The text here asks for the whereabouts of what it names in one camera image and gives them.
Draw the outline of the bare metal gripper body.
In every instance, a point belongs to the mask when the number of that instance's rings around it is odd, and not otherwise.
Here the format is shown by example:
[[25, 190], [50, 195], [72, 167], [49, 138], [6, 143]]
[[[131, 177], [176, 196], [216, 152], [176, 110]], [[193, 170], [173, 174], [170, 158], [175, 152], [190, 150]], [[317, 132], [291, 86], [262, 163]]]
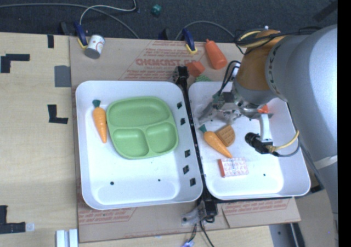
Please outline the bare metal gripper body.
[[222, 92], [217, 101], [216, 110], [232, 116], [254, 117], [262, 105], [245, 101], [241, 95], [232, 92]]

